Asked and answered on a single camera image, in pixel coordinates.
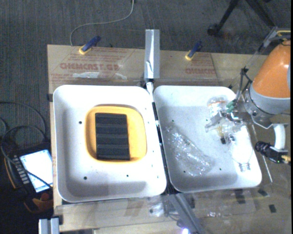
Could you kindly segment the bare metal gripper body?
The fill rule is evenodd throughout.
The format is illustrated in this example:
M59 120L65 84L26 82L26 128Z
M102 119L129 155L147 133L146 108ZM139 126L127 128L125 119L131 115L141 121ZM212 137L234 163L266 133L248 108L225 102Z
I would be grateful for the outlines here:
M274 115L271 102L268 98L234 99L226 104L228 118L268 129L272 125L271 117Z

